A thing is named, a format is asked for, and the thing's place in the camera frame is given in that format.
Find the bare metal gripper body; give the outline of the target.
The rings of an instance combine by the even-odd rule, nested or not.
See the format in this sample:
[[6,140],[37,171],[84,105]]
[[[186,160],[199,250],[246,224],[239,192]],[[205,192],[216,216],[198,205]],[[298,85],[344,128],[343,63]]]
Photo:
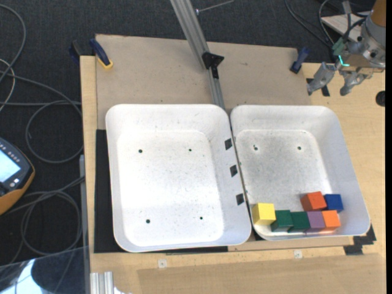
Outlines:
[[347,42],[338,55],[343,70],[385,69],[385,46],[373,39]]

